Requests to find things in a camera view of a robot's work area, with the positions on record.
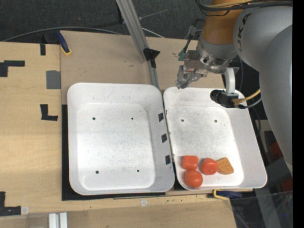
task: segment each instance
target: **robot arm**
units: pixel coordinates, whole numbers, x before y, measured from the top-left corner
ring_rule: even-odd
[[[209,72],[225,74],[226,83],[233,82],[228,66],[239,55],[259,72],[265,112],[292,172],[292,0],[196,3],[208,13],[197,50],[180,52],[184,65],[176,86],[186,88]],[[225,107],[236,107],[237,98],[234,89],[227,87],[211,93],[211,99]]]

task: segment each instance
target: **orange toy vegetable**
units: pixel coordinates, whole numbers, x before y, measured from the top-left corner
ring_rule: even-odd
[[[187,171],[185,183],[192,188],[198,188],[203,183],[203,176],[196,170]]]
[[[219,169],[218,163],[211,158],[206,158],[201,165],[201,172],[205,175],[213,175]]]
[[[185,155],[182,158],[181,167],[186,170],[196,170],[198,167],[199,159],[195,155]]]

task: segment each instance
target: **empty white tray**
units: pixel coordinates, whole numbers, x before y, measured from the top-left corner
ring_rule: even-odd
[[[267,175],[248,110],[225,108],[213,102],[206,88],[168,88],[164,103],[171,148],[179,183],[188,190],[260,188]],[[184,181],[181,161],[196,155],[199,168],[204,158],[227,157],[234,173],[203,175],[199,188]]]
[[[82,195],[164,192],[174,170],[160,91],[77,83],[67,93],[69,180]]]

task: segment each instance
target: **wooden table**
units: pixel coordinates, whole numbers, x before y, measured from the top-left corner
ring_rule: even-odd
[[[147,207],[141,207],[140,198],[61,200],[61,105],[66,104],[68,87],[76,82],[150,83],[147,64],[140,61],[130,36],[69,31],[62,34],[73,51],[68,57],[60,52],[58,45],[46,45],[46,55],[41,56],[39,44],[0,42],[0,62],[24,60],[26,63],[25,67],[9,67],[8,77],[0,77],[0,191],[6,192],[5,205],[26,206],[30,213],[73,211],[69,215],[75,214],[74,220],[81,217],[76,211],[111,209],[112,212],[115,208],[120,215],[124,213],[128,217],[129,223],[130,217],[141,209],[145,211],[136,218],[138,222],[149,212],[155,220],[164,212],[178,220],[174,210],[180,210],[197,217],[194,224],[208,216],[196,212],[207,212],[214,206],[221,214],[217,213],[217,218],[213,217],[209,223],[217,227],[216,224],[225,221],[226,227],[235,227],[229,201],[210,199],[203,192],[189,195],[172,190],[165,197],[145,198]],[[177,54],[185,40],[148,38],[148,43],[161,51],[156,59],[161,90],[174,86],[179,66]],[[190,48],[195,46],[195,42],[190,44]],[[61,90],[46,89],[46,71],[50,70],[61,71]],[[220,88],[223,82],[220,75],[210,74],[192,86]],[[48,114],[58,115],[58,120],[41,120],[40,104],[48,104]],[[10,219],[0,219],[0,226]]]

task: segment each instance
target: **red tomato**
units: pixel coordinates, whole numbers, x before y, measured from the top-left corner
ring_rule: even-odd
[[[196,170],[198,167],[199,159],[195,155],[185,155],[182,158],[181,167],[186,170]]]
[[[192,188],[198,188],[203,183],[203,176],[196,170],[187,171],[185,174],[185,183]]]
[[[219,169],[218,163],[211,158],[206,158],[201,165],[201,172],[205,175],[213,175]]]

